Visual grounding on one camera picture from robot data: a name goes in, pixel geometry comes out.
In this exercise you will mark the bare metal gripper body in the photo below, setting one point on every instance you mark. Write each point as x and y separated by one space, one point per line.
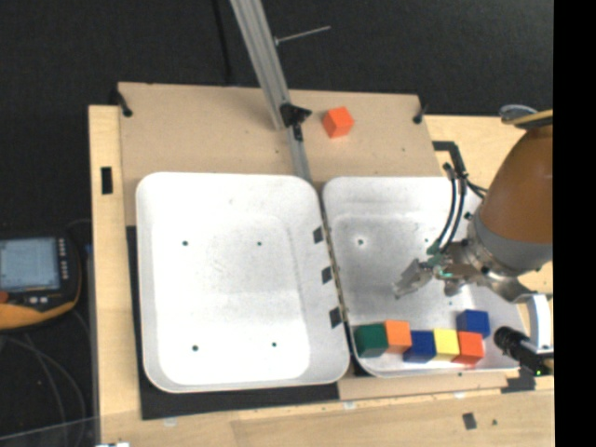
475 268

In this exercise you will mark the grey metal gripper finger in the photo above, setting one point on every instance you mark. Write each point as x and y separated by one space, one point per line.
412 277
454 287

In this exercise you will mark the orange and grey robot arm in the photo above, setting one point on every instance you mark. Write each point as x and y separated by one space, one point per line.
521 193

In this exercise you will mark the white plastic tray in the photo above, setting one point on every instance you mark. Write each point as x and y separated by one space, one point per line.
382 287
233 287

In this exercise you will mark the blue cube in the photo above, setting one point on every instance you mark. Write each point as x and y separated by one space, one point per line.
423 345
474 321

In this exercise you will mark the yellow cube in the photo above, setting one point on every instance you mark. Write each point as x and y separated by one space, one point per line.
446 342

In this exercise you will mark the orange cube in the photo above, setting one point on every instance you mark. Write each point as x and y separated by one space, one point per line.
398 335
470 347
337 121

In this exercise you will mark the green cube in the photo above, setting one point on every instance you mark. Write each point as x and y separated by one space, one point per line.
370 340

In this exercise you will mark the pale wood board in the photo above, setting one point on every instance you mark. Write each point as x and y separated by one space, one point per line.
209 128

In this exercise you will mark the black cylinder on white bracket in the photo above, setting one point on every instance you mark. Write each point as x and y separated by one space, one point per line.
517 342

